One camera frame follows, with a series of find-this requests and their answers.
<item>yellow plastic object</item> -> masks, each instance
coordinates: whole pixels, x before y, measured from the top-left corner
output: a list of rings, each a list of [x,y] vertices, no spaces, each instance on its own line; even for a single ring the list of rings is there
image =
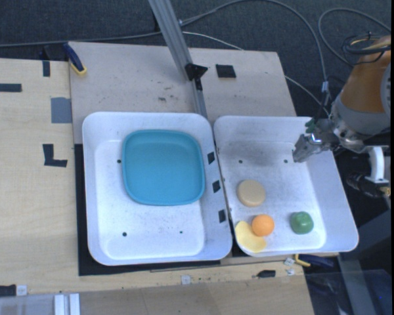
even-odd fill
[[[265,239],[256,236],[251,225],[242,220],[235,226],[235,235],[238,244],[245,247],[248,251],[261,252],[267,246]]]
[[[242,204],[247,207],[257,207],[265,201],[263,185],[256,180],[244,180],[236,189],[236,194]]]
[[[303,267],[311,267],[311,264],[309,262],[299,259],[299,255],[295,255],[295,263],[297,263]]]
[[[75,71],[75,73],[77,73],[78,75],[86,74],[87,68],[85,66],[83,66],[83,70],[81,70],[81,71],[79,69],[77,69],[76,66],[73,63],[71,63],[70,66]]]

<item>green ball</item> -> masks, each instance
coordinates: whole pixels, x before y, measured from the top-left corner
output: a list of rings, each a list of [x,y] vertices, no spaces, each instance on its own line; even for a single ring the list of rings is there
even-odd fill
[[[313,230],[314,221],[310,214],[301,211],[298,213],[292,213],[292,216],[290,217],[290,226],[296,234],[307,234]]]

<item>orange ball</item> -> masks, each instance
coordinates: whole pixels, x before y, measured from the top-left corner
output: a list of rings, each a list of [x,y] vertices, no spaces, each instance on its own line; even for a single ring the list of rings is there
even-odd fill
[[[257,236],[268,236],[274,230],[274,220],[268,215],[258,215],[252,220],[251,227]]]

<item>white cable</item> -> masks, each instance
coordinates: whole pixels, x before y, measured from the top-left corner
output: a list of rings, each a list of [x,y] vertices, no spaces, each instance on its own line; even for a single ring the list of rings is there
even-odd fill
[[[183,34],[187,34],[187,35],[197,35],[197,36],[205,37],[205,38],[207,38],[207,39],[212,39],[212,40],[214,40],[214,41],[223,43],[224,45],[228,45],[228,46],[230,46],[230,47],[232,47],[232,48],[235,48],[235,49],[238,49],[238,50],[243,51],[243,48],[237,47],[236,45],[232,45],[232,44],[230,44],[230,43],[227,43],[227,42],[225,42],[225,41],[222,41],[221,39],[217,39],[217,38],[212,37],[212,36],[209,36],[209,35],[204,35],[204,34],[200,34],[200,33],[192,33],[191,31],[183,31]]]
[[[288,76],[284,76],[288,81],[291,81],[293,84],[297,85],[298,87],[300,87],[302,90],[304,90],[308,95],[310,95],[317,103],[318,105],[321,105],[321,102],[312,94],[312,92],[310,92],[308,89],[306,89],[303,85],[299,84],[297,81],[294,81],[292,78],[288,77]],[[327,116],[330,115],[330,113],[328,113],[328,111],[323,107],[322,108],[324,110],[324,112],[326,112]]]
[[[187,34],[187,35],[202,36],[202,37],[205,37],[205,38],[207,38],[207,39],[212,39],[212,40],[214,40],[214,41],[223,43],[224,45],[228,45],[228,46],[230,46],[230,47],[232,47],[232,48],[235,48],[235,49],[238,49],[238,50],[240,50],[240,51],[245,51],[243,48],[240,48],[240,47],[237,47],[236,45],[233,45],[233,44],[227,43],[227,42],[225,42],[225,41],[222,41],[221,39],[217,39],[216,37],[212,37],[212,36],[204,35],[204,34],[200,34],[200,33],[192,33],[192,32],[190,32],[190,31],[183,31],[183,33],[184,33],[184,34]],[[297,85],[297,86],[300,87],[302,90],[304,90],[309,96],[311,96],[311,97],[317,102],[318,105],[321,105],[321,102],[312,94],[311,91],[309,91],[308,89],[306,89],[303,85],[299,84],[297,81],[293,80],[292,78],[290,78],[290,77],[288,77],[288,76],[286,76],[286,75],[285,75],[284,77],[285,77],[288,81],[291,81],[293,84]],[[326,112],[327,116],[330,115],[330,114],[328,113],[328,111],[327,111],[324,107],[323,107],[322,109]]]
[[[327,74],[326,74],[326,68],[325,68],[325,63],[324,63],[324,57],[322,55],[321,46],[320,46],[320,43],[318,41],[317,35],[314,32],[314,29],[311,27],[311,25],[308,23],[308,21],[297,10],[291,8],[288,5],[285,5],[284,3],[281,3],[280,1],[277,1],[277,0],[234,0],[234,1],[230,1],[228,3],[225,3],[223,5],[220,5],[218,7],[215,7],[214,9],[211,9],[208,12],[205,12],[205,13],[200,14],[198,16],[193,16],[192,18],[183,20],[181,22],[181,24],[183,26],[185,26],[185,25],[190,24],[192,22],[195,22],[195,21],[197,21],[197,20],[199,20],[199,19],[201,19],[201,18],[203,18],[203,17],[205,17],[207,15],[213,14],[213,13],[215,13],[215,12],[225,8],[225,7],[228,7],[228,6],[231,6],[231,5],[235,5],[237,3],[248,2],[248,1],[264,1],[264,2],[273,3],[273,4],[276,4],[276,5],[282,6],[285,9],[288,9],[289,11],[294,13],[298,18],[300,18],[303,21],[303,23],[308,27],[309,31],[311,32],[312,36],[314,37],[315,44],[317,45],[318,53],[320,55],[320,63],[321,63],[321,70],[322,70],[323,78],[326,81]]]

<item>blue plastic dish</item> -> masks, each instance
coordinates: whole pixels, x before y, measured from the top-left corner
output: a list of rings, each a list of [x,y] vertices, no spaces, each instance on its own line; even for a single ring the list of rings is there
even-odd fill
[[[179,131],[142,130],[123,142],[125,189],[137,203],[184,205],[204,193],[204,164],[200,145]]]

